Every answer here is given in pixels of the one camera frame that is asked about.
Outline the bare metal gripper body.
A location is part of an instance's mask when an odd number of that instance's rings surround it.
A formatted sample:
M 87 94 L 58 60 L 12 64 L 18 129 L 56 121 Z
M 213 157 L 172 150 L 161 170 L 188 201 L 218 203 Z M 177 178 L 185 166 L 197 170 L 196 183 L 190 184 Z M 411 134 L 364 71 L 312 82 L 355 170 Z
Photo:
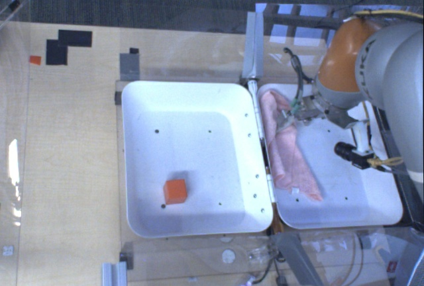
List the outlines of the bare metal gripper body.
M 330 104 L 321 95 L 310 95 L 302 98 L 300 108 L 294 113 L 297 120 L 327 119 L 343 128 L 352 128 L 357 120 L 348 115 L 346 109 Z

